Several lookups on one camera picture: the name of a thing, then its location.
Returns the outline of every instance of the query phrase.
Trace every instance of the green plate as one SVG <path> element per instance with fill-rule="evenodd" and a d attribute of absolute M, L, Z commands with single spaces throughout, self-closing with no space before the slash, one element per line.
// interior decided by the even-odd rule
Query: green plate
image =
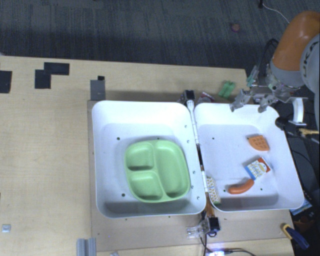
<path fill-rule="evenodd" d="M 169 140 L 148 140 L 130 145 L 125 151 L 124 166 L 130 191 L 142 202 L 177 200 L 190 189 L 184 153 Z"/>

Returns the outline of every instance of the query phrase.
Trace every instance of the black cable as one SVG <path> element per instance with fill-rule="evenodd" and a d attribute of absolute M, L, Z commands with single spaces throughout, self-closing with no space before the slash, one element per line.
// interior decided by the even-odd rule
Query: black cable
<path fill-rule="evenodd" d="M 260 0 L 258 7 L 262 9 L 263 6 L 264 6 L 264 0 Z"/>
<path fill-rule="evenodd" d="M 264 58 L 264 56 L 265 56 L 265 54 L 266 54 L 269 46 L 272 45 L 274 48 L 276 48 L 278 44 L 279 44 L 279 41 L 276 40 L 276 39 L 274 39 L 274 38 L 270 39 L 270 40 L 266 43 L 266 45 L 265 45 L 265 47 L 264 47 L 264 49 L 263 49 L 263 52 L 262 52 L 262 54 L 261 54 L 261 56 L 260 56 L 260 58 L 259 58 L 259 60 L 258 60 L 258 62 L 257 62 L 257 65 L 256 65 L 256 67 L 257 67 L 258 70 L 260 70 L 260 66 L 261 66 L 261 64 L 262 64 L 262 60 L 263 60 L 263 58 Z"/>
<path fill-rule="evenodd" d="M 217 232 L 208 233 L 207 235 L 211 238 L 214 238 L 217 235 Z"/>
<path fill-rule="evenodd" d="M 308 142 L 313 142 L 313 143 L 319 144 L 319 141 L 314 139 L 314 138 L 308 138 L 306 136 L 297 136 L 297 135 L 292 135 L 292 134 L 288 134 L 288 133 L 286 133 L 286 135 L 290 136 L 289 138 L 299 138 L 301 140 L 305 140 L 305 141 L 308 141 Z"/>
<path fill-rule="evenodd" d="M 205 219 L 206 215 L 207 215 L 207 212 L 206 212 L 205 210 L 203 210 L 203 211 L 201 212 L 201 220 L 200 220 L 200 222 Z"/>
<path fill-rule="evenodd" d="M 295 154 L 298 154 L 298 155 L 302 156 L 302 157 L 311 165 L 312 169 L 314 168 L 313 165 L 312 165 L 312 163 L 311 163 L 311 161 L 310 161 L 305 155 L 303 155 L 303 154 L 301 154 L 300 152 L 295 151 L 295 150 L 291 150 L 291 151 L 292 151 L 293 153 L 295 153 Z"/>
<path fill-rule="evenodd" d="M 207 247 L 207 235 L 205 234 L 204 235 L 204 241 L 202 239 L 202 237 L 200 236 L 200 240 L 201 240 L 201 243 L 204 247 L 204 252 L 203 252 L 203 256 L 206 256 L 206 251 L 208 251 L 209 253 L 212 253 L 213 251 L 210 250 L 208 247 Z"/>
<path fill-rule="evenodd" d="M 243 250 L 243 249 L 241 249 L 241 250 L 231 249 L 230 251 L 232 251 L 231 254 L 232 254 L 232 253 L 246 253 L 246 254 L 250 254 L 251 256 L 256 256 L 256 255 L 253 254 L 252 252 L 247 251 L 247 250 Z"/>

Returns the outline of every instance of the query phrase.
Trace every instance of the wire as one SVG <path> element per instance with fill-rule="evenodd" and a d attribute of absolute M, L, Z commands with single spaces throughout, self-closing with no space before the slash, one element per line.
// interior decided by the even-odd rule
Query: wire
<path fill-rule="evenodd" d="M 300 156 L 302 156 L 305 160 L 307 160 L 307 162 L 311 165 L 311 167 L 312 167 L 312 169 L 314 168 L 314 166 L 312 165 L 312 163 L 311 163 L 311 161 L 305 156 L 305 155 L 303 155 L 303 154 L 301 154 L 300 152 L 298 152 L 298 151 L 295 151 L 295 150 L 291 150 L 293 153 L 295 153 L 295 154 L 298 154 L 298 155 L 300 155 Z"/>
<path fill-rule="evenodd" d="M 317 143 L 319 144 L 319 140 L 316 140 L 315 138 L 308 138 L 307 136 L 297 136 L 297 135 L 292 135 L 292 134 L 288 134 L 288 133 L 285 133 L 287 136 L 290 136 L 292 138 L 299 138 L 301 140 L 305 140 L 307 142 L 314 142 L 314 143 Z"/>
<path fill-rule="evenodd" d="M 232 253 L 246 253 L 246 254 L 250 254 L 251 256 L 256 256 L 252 252 L 247 251 L 247 250 L 243 250 L 243 249 L 239 249 L 239 250 L 238 249 L 231 249 L 230 251 L 232 251 L 231 254 Z"/>
<path fill-rule="evenodd" d="M 262 52 L 262 54 L 261 54 L 261 56 L 260 56 L 260 58 L 259 58 L 259 60 L 258 60 L 258 62 L 257 62 L 257 65 L 256 65 L 258 71 L 260 70 L 260 66 L 261 66 L 261 64 L 262 64 L 263 58 L 264 58 L 264 56 L 265 56 L 268 48 L 269 48 L 271 45 L 272 45 L 274 48 L 276 48 L 278 44 L 279 44 L 279 41 L 276 40 L 276 39 L 274 39 L 274 38 L 271 38 L 271 39 L 265 44 L 265 47 L 264 47 L 264 49 L 263 49 L 263 52 Z"/>
<path fill-rule="evenodd" d="M 266 8 L 266 9 L 268 9 L 268 10 L 270 10 L 270 11 L 274 11 L 274 12 L 280 14 L 280 15 L 285 19 L 285 21 L 286 21 L 288 24 L 290 23 L 289 20 L 288 20 L 280 11 L 278 11 L 278 10 L 276 10 L 276 9 L 272 9 L 272 8 L 266 6 L 264 3 L 263 3 L 262 5 L 263 5 L 264 8 Z"/>
<path fill-rule="evenodd" d="M 217 235 L 217 232 L 208 233 L 207 235 L 211 238 L 214 238 Z"/>
<path fill-rule="evenodd" d="M 264 0 L 260 0 L 258 7 L 259 7 L 260 9 L 262 9 L 263 5 L 264 5 Z"/>
<path fill-rule="evenodd" d="M 210 250 L 208 247 L 207 247 L 207 235 L 205 234 L 204 235 L 204 241 L 202 239 L 202 237 L 200 236 L 200 240 L 201 240 L 201 243 L 204 247 L 204 252 L 203 252 L 203 256 L 206 256 L 206 251 L 208 251 L 209 253 L 212 253 L 213 251 Z"/>

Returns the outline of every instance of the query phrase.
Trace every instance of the wooden table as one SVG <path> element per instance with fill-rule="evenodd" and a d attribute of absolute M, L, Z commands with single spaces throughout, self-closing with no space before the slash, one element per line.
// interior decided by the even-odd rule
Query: wooden table
<path fill-rule="evenodd" d="M 51 89 L 35 89 L 35 70 L 43 70 L 44 62 L 69 63 L 69 75 L 52 75 Z M 231 97 L 246 86 L 242 69 L 0 56 L 0 70 L 12 71 L 10 93 L 0 94 L 0 225 L 11 224 L 10 233 L 0 233 L 0 248 L 7 256 L 76 255 L 77 239 L 93 236 L 87 123 L 90 80 L 105 77 L 107 100 L 176 101 L 187 89 L 221 100 L 217 94 L 224 81 L 236 82 Z M 216 215 L 221 231 L 208 240 L 208 247 L 294 255 L 280 229 L 282 223 L 292 226 L 288 210 L 216 211 Z M 145 218 L 145 223 L 160 228 L 168 222 L 154 224 Z M 184 230 L 180 223 L 179 216 L 170 219 L 173 228 Z M 130 236 L 121 239 L 126 232 L 123 226 L 115 230 L 117 242 L 125 245 L 122 248 L 137 248 L 131 246 Z M 157 232 L 152 235 L 162 239 Z M 184 234 L 171 245 L 118 253 L 203 253 L 200 241 L 187 240 Z"/>

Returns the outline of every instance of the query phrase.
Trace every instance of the metal bracket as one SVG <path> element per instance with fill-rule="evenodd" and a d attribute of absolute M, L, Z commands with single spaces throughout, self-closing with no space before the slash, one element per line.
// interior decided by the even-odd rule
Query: metal bracket
<path fill-rule="evenodd" d="M 278 100 L 271 94 L 263 97 L 259 104 L 260 106 L 258 107 L 258 112 L 262 113 L 266 111 L 267 107 L 270 106 L 272 103 L 276 103 Z"/>
<path fill-rule="evenodd" d="M 289 100 L 293 105 L 293 119 L 295 124 L 304 124 L 304 100 L 308 98 L 303 97 L 291 97 Z"/>
<path fill-rule="evenodd" d="M 97 256 L 96 239 L 79 238 L 76 241 L 76 256 Z"/>
<path fill-rule="evenodd" d="M 194 101 L 196 98 L 195 92 L 193 90 L 185 90 L 181 95 L 180 98 L 177 100 L 178 103 L 183 105 L 187 105 L 187 101 L 192 100 Z"/>
<path fill-rule="evenodd" d="M 0 70 L 0 94 L 8 94 L 11 89 L 12 71 Z"/>
<path fill-rule="evenodd" d="M 204 235 L 215 237 L 220 230 L 220 223 L 217 217 L 207 217 L 199 222 L 196 226 L 186 228 L 187 238 L 194 239 Z"/>
<path fill-rule="evenodd" d="M 250 92 L 241 89 L 240 93 L 235 97 L 234 102 L 230 104 L 231 111 L 233 112 L 236 109 L 242 108 L 245 104 L 248 103 L 250 98 Z"/>
<path fill-rule="evenodd" d="M 103 101 L 106 99 L 106 81 L 104 76 L 98 76 L 97 80 L 90 80 L 91 101 Z"/>

